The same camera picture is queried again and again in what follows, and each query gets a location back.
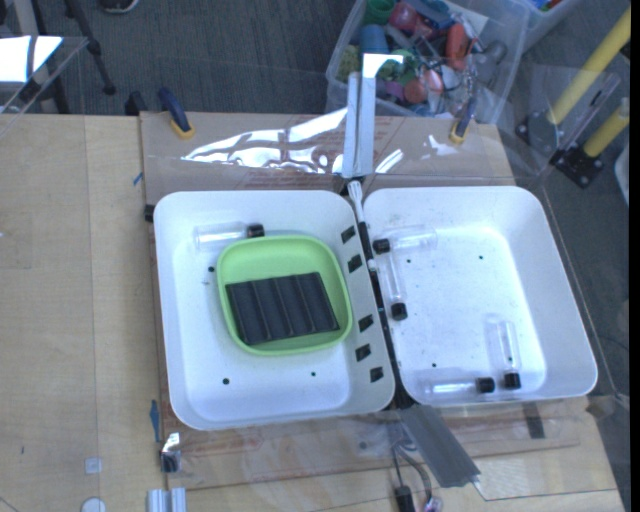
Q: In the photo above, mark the green plate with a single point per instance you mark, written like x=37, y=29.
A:
x=280, y=255

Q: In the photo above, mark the black ribbed rectangular insert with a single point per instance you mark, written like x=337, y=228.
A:
x=282, y=309

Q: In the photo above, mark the clear plastic bottle black cap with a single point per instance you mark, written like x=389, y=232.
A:
x=504, y=345
x=220, y=236
x=393, y=285
x=410, y=239
x=452, y=388

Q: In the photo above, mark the white plastic tray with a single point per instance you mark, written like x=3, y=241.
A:
x=200, y=360
x=450, y=310

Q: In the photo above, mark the clear plastic bin of toys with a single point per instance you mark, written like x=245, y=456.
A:
x=425, y=65

